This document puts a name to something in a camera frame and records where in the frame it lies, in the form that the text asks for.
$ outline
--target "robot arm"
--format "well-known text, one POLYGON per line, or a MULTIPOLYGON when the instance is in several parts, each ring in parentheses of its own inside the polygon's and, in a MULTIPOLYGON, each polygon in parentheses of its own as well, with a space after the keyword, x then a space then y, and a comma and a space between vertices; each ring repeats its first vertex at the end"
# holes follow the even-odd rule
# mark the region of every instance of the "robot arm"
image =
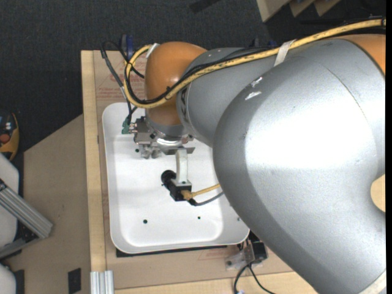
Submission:
MULTIPOLYGON (((170 43, 151 53, 147 87, 167 59, 159 48, 170 43)), ((185 74, 242 51, 193 50, 185 74)), ((385 173, 385 36, 321 40, 275 59, 197 78, 164 110, 172 121, 150 113, 148 124, 212 146, 232 207, 316 291, 386 293, 385 213, 370 196, 385 173)))

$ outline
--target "dark gray carpet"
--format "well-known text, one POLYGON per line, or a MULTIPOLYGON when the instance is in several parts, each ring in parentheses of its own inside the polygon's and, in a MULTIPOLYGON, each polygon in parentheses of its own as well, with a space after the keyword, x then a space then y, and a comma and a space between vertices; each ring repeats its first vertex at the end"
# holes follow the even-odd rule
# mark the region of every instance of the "dark gray carpet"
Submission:
MULTIPOLYGON (((263 24, 256 0, 0 0, 0 107, 15 112, 26 150, 82 113, 80 51, 132 34, 136 45, 182 40, 205 48, 265 45, 325 26, 313 7, 293 18, 284 7, 263 24)), ((386 0, 343 0, 323 18, 385 15, 386 0)))

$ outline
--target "red button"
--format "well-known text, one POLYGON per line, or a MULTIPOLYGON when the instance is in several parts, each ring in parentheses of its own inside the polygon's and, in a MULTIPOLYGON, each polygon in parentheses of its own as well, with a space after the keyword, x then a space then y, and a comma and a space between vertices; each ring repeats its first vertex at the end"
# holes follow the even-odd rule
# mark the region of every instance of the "red button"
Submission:
POLYGON ((11 139, 10 135, 8 135, 8 134, 0 135, 0 142, 3 144, 8 143, 10 141, 10 139, 11 139))

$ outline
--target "yellow cable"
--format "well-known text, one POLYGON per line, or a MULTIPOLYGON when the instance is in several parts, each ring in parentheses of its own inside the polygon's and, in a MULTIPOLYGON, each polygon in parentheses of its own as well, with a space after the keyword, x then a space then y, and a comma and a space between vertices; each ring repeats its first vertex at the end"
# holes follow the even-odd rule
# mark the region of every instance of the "yellow cable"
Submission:
MULTIPOLYGON (((340 26, 338 28, 329 29, 327 31, 323 31, 323 32, 320 32, 318 34, 314 34, 314 35, 311 35, 309 37, 305 37, 305 38, 302 38, 300 40, 297 40, 297 41, 295 41, 295 42, 293 42, 291 44, 289 49, 298 48, 300 46, 303 46, 303 45, 306 45, 308 43, 314 42, 316 40, 332 37, 332 36, 335 36, 335 35, 338 35, 338 34, 342 34, 344 32, 354 31, 354 30, 363 29, 363 28, 371 28, 371 27, 376 27, 376 26, 386 26, 386 19, 384 18, 384 19, 377 19, 377 20, 362 21, 362 22, 359 22, 359 23, 348 24, 348 25, 345 25, 345 26, 340 26)), ((150 48, 150 45, 144 46, 143 48, 139 49, 132 56, 132 58, 130 59, 129 63, 130 64, 134 64, 136 59, 141 55, 141 53, 146 51, 146 49, 148 49, 148 48, 150 48)), ((252 55, 247 55, 247 56, 243 56, 243 57, 236 58, 236 59, 229 59, 227 61, 220 62, 218 64, 214 64, 214 65, 205 67, 204 69, 199 70, 196 73, 193 73, 192 75, 187 77, 185 80, 183 80, 175 89, 170 91, 164 98, 158 100, 157 102, 153 102, 151 104, 140 104, 140 103, 134 101, 133 98, 130 96, 128 90, 127 90, 127 86, 124 87, 125 88, 125 93, 126 93, 126 96, 127 96, 128 100, 129 100, 129 102, 134 104, 136 107, 145 108, 145 109, 156 108, 156 107, 166 103, 166 101, 171 99, 177 92, 179 92, 184 87, 186 87, 188 84, 192 83, 194 80, 198 79, 199 77, 201 77, 203 75, 206 75, 206 74, 211 73, 211 72, 215 72, 217 70, 224 69, 226 67, 237 66, 238 64, 264 59, 264 58, 267 58, 269 56, 274 56, 274 55, 277 54, 278 51, 279 51, 279 48, 275 48, 275 49, 263 51, 261 53, 255 53, 255 54, 252 54, 252 55)))
POLYGON ((194 198, 194 197, 196 197, 198 195, 211 192, 212 190, 217 189, 220 186, 221 185, 218 183, 218 184, 215 184, 214 186, 210 186, 210 187, 207 187, 205 189, 198 190, 197 192, 193 192, 192 193, 192 192, 189 192, 188 190, 182 190, 181 193, 182 193, 182 195, 184 196, 184 198, 186 200, 190 200, 190 199, 192 199, 192 198, 194 198))

